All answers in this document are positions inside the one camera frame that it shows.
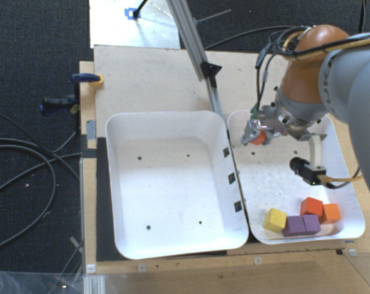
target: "black carpet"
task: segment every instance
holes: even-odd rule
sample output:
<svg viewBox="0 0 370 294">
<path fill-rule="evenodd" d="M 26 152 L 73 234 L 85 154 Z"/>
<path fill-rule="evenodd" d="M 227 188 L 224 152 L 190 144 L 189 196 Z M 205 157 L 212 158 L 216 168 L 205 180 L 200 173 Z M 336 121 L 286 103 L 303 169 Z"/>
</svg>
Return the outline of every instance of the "black carpet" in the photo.
<svg viewBox="0 0 370 294">
<path fill-rule="evenodd" d="M 274 25 L 329 23 L 357 32 L 361 0 L 188 0 L 201 19 L 227 9 L 230 13 L 198 24 L 205 46 L 250 29 Z M 370 31 L 370 0 L 365 30 Z M 270 32 L 233 40 L 215 50 L 260 51 Z M 69 77 L 89 49 L 88 0 L 0 0 L 0 112 L 55 149 L 75 131 L 77 117 L 63 113 L 41 117 L 43 97 L 72 94 Z M 30 140 L 0 118 L 0 137 Z M 60 153 L 80 151 L 80 137 Z M 78 159 L 68 160 L 78 170 Z M 0 185 L 40 160 L 19 151 L 0 150 Z M 74 251 L 71 236 L 81 238 L 77 180 L 55 164 L 56 197 L 50 213 L 32 230 L 0 248 L 0 270 L 60 272 Z M 51 194 L 48 168 L 22 178 L 0 193 L 0 242 L 28 225 Z M 67 271 L 78 263 L 75 258 Z"/>
</svg>

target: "purple cube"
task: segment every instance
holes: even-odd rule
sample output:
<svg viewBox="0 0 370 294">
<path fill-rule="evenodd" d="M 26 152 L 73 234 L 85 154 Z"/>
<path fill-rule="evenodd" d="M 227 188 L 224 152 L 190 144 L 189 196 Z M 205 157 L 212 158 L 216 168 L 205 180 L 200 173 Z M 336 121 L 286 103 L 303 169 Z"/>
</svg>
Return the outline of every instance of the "purple cube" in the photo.
<svg viewBox="0 0 370 294">
<path fill-rule="evenodd" d="M 321 231 L 319 217 L 316 214 L 304 214 L 302 216 L 306 234 L 313 235 Z"/>
<path fill-rule="evenodd" d="M 284 236 L 297 236 L 306 234 L 302 216 L 289 216 L 283 230 Z"/>
</svg>

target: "white tray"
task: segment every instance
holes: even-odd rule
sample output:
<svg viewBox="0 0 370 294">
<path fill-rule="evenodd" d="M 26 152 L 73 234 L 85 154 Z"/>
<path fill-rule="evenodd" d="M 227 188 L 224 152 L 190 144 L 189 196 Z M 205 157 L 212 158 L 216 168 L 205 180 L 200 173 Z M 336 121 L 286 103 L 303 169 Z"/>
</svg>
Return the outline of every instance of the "white tray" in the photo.
<svg viewBox="0 0 370 294">
<path fill-rule="evenodd" d="M 224 121 L 120 113 L 106 125 L 116 247 L 129 259 L 241 247 L 249 229 Z"/>
<path fill-rule="evenodd" d="M 240 136 L 244 132 L 249 111 L 238 111 L 230 115 L 228 125 L 243 191 L 249 225 L 254 236 L 265 244 L 281 244 L 321 239 L 357 238 L 364 232 L 364 218 L 352 184 L 341 189 L 329 190 L 323 186 L 307 185 L 289 167 L 293 157 L 309 160 L 309 144 L 294 138 L 278 137 L 267 146 L 248 144 L 243 146 Z M 326 133 L 322 142 L 322 164 L 327 175 L 348 178 L 338 138 L 331 120 L 325 116 L 320 124 L 309 131 Z M 301 202 L 313 197 L 324 203 L 337 203 L 342 219 L 335 224 L 321 225 L 322 231 L 314 236 L 286 238 L 263 228 L 266 212 L 277 208 L 288 216 L 299 215 Z"/>
</svg>

